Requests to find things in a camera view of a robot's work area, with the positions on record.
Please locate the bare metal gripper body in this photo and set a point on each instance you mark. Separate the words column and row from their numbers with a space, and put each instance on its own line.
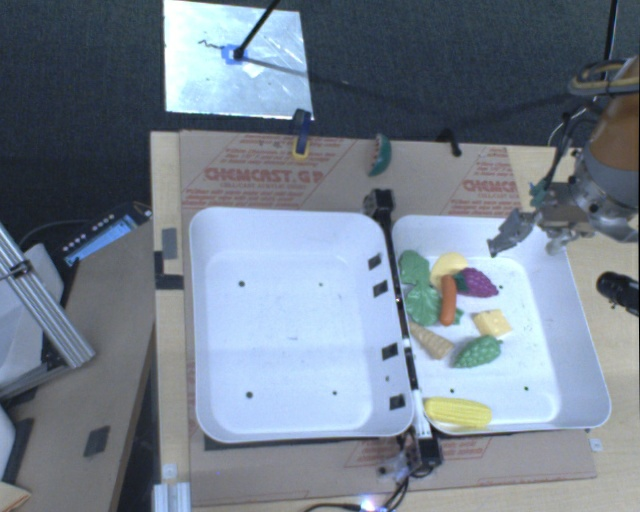
column 570, row 215

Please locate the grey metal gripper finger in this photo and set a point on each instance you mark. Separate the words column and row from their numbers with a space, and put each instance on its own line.
column 511, row 231
column 557, row 244

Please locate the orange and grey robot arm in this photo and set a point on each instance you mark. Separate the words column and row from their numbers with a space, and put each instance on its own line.
column 619, row 135

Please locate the purple grapes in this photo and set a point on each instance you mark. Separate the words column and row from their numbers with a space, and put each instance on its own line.
column 477, row 282

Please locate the yellow lemon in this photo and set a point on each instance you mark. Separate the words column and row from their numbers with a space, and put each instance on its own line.
column 446, row 265

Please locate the orange carrot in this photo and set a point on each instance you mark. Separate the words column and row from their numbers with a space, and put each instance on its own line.
column 448, row 297

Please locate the yellow cheese wedge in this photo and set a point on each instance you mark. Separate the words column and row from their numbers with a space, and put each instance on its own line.
column 492, row 323

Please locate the green lettuce leaf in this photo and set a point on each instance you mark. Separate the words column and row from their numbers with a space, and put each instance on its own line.
column 412, row 267
column 424, row 302

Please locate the white plastic tray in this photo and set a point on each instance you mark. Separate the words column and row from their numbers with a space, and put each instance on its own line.
column 530, row 350
column 290, row 325

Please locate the green grapes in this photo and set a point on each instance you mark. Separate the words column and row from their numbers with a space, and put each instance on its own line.
column 477, row 351

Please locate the thin black and white rod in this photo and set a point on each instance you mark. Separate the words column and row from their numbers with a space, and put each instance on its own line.
column 400, row 300

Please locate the pale yellow bamboo shoot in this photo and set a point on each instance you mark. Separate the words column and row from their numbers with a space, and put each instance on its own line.
column 432, row 341

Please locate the green watermelon slice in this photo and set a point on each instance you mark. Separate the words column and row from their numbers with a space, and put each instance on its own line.
column 381, row 157

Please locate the yellow corn cob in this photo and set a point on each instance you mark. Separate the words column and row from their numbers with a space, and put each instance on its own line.
column 457, row 412

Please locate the brown cardboard board red print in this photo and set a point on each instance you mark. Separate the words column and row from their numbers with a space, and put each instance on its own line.
column 280, row 175

